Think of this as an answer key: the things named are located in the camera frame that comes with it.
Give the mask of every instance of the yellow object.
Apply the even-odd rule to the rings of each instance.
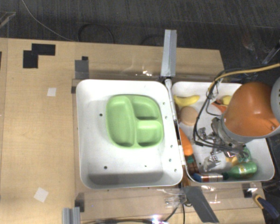
[[[239,70],[239,71],[234,71],[234,72],[229,72],[229,73],[223,74],[223,75],[217,77],[217,78],[210,84],[209,91],[211,90],[211,88],[213,87],[213,85],[216,83],[216,81],[218,81],[219,79],[222,79],[222,78],[224,78],[224,77],[231,76],[231,75],[236,75],[236,74],[254,73],[254,72],[260,72],[260,71],[265,71],[265,70],[271,70],[271,69],[274,69],[274,68],[277,68],[277,67],[280,67],[280,63],[274,64],[274,65],[265,66],[265,67],[260,67],[260,68],[256,68],[256,69]]]
[[[239,164],[237,156],[233,156],[231,158],[225,157],[226,162],[231,162],[232,166],[236,166]]]
[[[181,107],[193,105],[199,100],[199,95],[192,95],[190,97],[178,97],[176,95],[173,96],[175,103]]]
[[[256,195],[254,198],[253,198],[253,200],[254,200],[254,202],[261,208],[261,209],[263,209],[264,207],[259,203],[259,201],[258,201],[258,198],[262,198],[262,196],[261,195]]]
[[[223,105],[229,105],[230,100],[231,100],[231,97],[232,97],[232,96],[230,96],[230,95],[225,95],[225,96],[223,96],[223,97],[221,98],[222,104],[223,104]]]

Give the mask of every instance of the gray carpet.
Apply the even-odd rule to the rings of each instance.
[[[74,41],[79,28],[87,23],[98,25],[81,31],[83,42],[112,42],[107,27],[115,43],[161,46],[164,29],[176,29],[178,47],[219,49],[226,68],[260,65],[280,39],[280,0],[25,2],[39,21]],[[21,0],[0,0],[0,17],[5,12],[17,14],[0,31],[0,37],[63,40],[35,22]],[[280,51],[273,62],[280,62]],[[272,84],[279,75],[280,69],[257,79]]]

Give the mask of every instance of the green bottle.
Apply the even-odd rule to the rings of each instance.
[[[257,171],[257,166],[255,162],[244,162],[241,164],[238,164],[230,171],[222,173],[223,179],[226,180],[230,177],[241,179],[241,178],[249,178],[253,176]]]
[[[238,154],[237,155],[237,159],[238,162],[242,163],[242,162],[249,162],[251,160],[251,153],[249,151],[249,149],[245,146],[243,151],[245,151],[246,154]]]

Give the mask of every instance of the wooden table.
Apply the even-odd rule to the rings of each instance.
[[[56,54],[39,56],[38,69],[23,69],[23,51],[31,50],[32,43],[55,44]],[[75,60],[88,56],[92,78],[156,79],[162,48],[0,38],[0,51],[0,224],[60,224],[62,209],[73,208],[76,198],[71,94]],[[222,68],[217,50],[177,49],[181,79],[210,80]],[[48,97],[48,88],[56,88],[56,96]],[[263,194],[260,183],[253,185]],[[43,203],[34,199],[39,187],[49,192]],[[100,197],[95,200],[103,203]],[[212,207],[222,223],[265,223],[252,199],[226,197]],[[116,211],[126,216],[124,206]],[[170,223],[182,223],[180,212]],[[193,208],[186,212],[186,223],[200,223]]]

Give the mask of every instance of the white tray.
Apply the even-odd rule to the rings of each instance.
[[[179,97],[189,97],[192,95],[200,95],[200,99],[197,103],[192,105],[193,108],[196,109],[197,112],[200,111],[205,99],[206,99],[206,91],[208,90],[210,86],[210,83],[205,82],[177,82],[172,87],[172,94],[177,95]],[[222,96],[225,95],[233,95],[235,90],[240,87],[240,84],[220,84],[218,91],[218,99],[220,99]],[[214,107],[213,105],[210,105],[209,111],[215,114],[221,114],[221,112]],[[210,127],[211,120],[214,118],[214,116],[208,115],[205,111],[202,113],[199,123],[197,126],[197,129],[205,127],[206,133],[209,134],[212,132],[212,129]],[[188,136],[188,138],[192,139],[193,134],[193,126],[187,126],[183,123],[179,124],[180,128],[185,132],[185,134]],[[266,143],[266,139],[259,139],[259,140],[253,140],[246,144],[247,148],[251,152],[252,160],[257,164],[258,171],[257,173],[249,178],[244,180],[226,180],[224,182],[253,182],[253,181],[268,181],[273,178],[274,176],[274,165],[273,161]],[[199,171],[201,173],[204,173],[203,171],[203,161],[205,157],[210,155],[211,148],[210,147],[201,147],[198,145],[193,144],[193,151],[196,158],[196,162],[199,168]],[[220,153],[217,155],[219,160],[221,160],[221,164],[213,168],[210,172],[214,173],[222,173],[224,171],[228,171],[230,167],[230,163],[226,162],[225,155],[223,153]]]
[[[182,179],[182,163],[168,91],[154,81],[84,80],[76,89],[80,176],[92,189],[173,186]],[[145,95],[160,107],[164,139],[142,149],[112,144],[106,104],[114,95]]]

